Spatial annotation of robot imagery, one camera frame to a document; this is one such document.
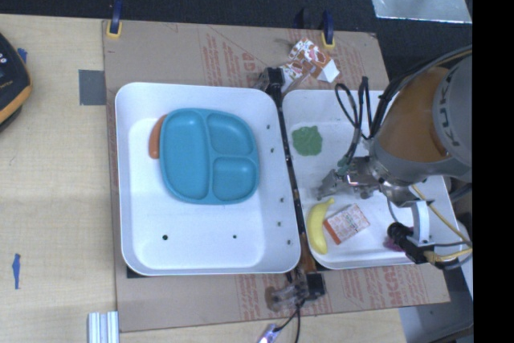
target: wooden table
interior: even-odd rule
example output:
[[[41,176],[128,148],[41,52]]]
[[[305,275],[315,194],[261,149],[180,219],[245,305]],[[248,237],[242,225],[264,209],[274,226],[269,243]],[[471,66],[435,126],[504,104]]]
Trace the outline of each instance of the wooden table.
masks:
[[[101,20],[0,14],[27,51],[34,91],[0,133],[0,341],[88,340],[116,311],[104,106],[81,105],[79,71],[103,68]],[[21,256],[19,288],[11,267]],[[269,321],[122,333],[121,342],[252,342]],[[293,342],[293,321],[279,341]],[[405,342],[397,309],[302,317],[300,342]]]

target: blue plate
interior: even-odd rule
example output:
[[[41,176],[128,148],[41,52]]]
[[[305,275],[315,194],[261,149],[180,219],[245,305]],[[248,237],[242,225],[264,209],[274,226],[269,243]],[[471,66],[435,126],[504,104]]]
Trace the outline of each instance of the blue plate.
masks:
[[[259,154],[248,124],[227,112],[183,108],[166,116],[159,139],[166,187],[185,202],[243,202],[259,185]]]

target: cardboard sheet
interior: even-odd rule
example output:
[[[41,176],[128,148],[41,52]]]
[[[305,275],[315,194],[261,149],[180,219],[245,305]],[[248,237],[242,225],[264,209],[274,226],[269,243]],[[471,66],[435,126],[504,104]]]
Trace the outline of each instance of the cardboard sheet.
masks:
[[[118,39],[103,24],[108,147],[111,171],[116,298],[121,332],[284,318],[264,299],[269,287],[282,288],[285,275],[141,277],[127,269],[120,247],[120,207],[116,170],[114,98],[136,82],[252,87],[266,67],[288,60],[303,37],[321,45],[321,32],[259,27],[226,27],[125,21]],[[333,89],[336,82],[357,88],[362,76],[372,90],[388,84],[378,42],[369,33],[335,32],[328,53],[340,70],[332,84],[313,77],[301,88]],[[430,265],[326,271],[327,293],[304,306],[320,315],[396,308],[449,300],[443,274]]]

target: banana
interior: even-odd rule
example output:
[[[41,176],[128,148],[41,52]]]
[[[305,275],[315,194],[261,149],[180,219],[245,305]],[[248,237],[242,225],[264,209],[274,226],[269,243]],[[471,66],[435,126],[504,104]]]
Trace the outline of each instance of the banana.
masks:
[[[328,207],[334,203],[334,198],[329,198],[326,202],[317,203],[308,212],[307,216],[307,235],[312,249],[326,255],[328,251],[327,240],[323,233],[324,216]]]

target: white tray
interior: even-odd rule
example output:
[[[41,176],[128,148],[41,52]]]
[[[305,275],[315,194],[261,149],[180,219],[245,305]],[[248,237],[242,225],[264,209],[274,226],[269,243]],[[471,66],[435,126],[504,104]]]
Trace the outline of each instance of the white tray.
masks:
[[[132,83],[116,95],[121,247],[144,276],[278,273],[300,259],[300,239],[275,103],[249,88]],[[252,129],[256,192],[233,205],[181,202],[149,156],[150,132],[179,108],[229,112]]]
[[[381,92],[370,92],[371,113],[375,113],[378,96]],[[341,99],[347,102],[345,92],[340,91]],[[323,178],[331,169],[337,168],[337,162],[346,153],[353,136],[353,126],[347,120],[341,107],[337,103],[335,92],[329,90],[295,90],[288,93],[283,103],[288,141],[292,155],[293,169],[302,202],[304,219],[307,220],[311,207],[320,202],[317,200],[317,188]],[[301,127],[317,126],[322,136],[321,153],[316,156],[302,156],[295,150],[292,133]],[[365,135],[369,133],[368,122],[363,120],[362,130]],[[368,154],[362,141],[357,148],[356,156]],[[438,210],[456,226],[456,219],[447,189],[442,177],[428,178],[425,183],[417,184],[418,188],[428,197],[435,200]],[[346,269],[357,267],[392,266],[412,263],[401,251],[393,251],[384,247],[387,228],[393,222],[386,197],[375,191],[371,198],[363,200],[352,190],[342,191],[333,196],[335,202],[329,207],[327,216],[335,213],[343,206],[356,203],[371,223],[369,227],[358,232],[352,238],[336,245],[325,231],[328,243],[328,253],[321,255],[311,249],[316,260],[329,269]],[[398,220],[406,226],[412,225],[412,213],[409,208],[400,209],[393,206]],[[451,232],[432,212],[430,212],[430,228],[434,241],[438,243],[451,243],[459,238]],[[457,249],[445,247],[440,250],[443,254],[452,253]]]

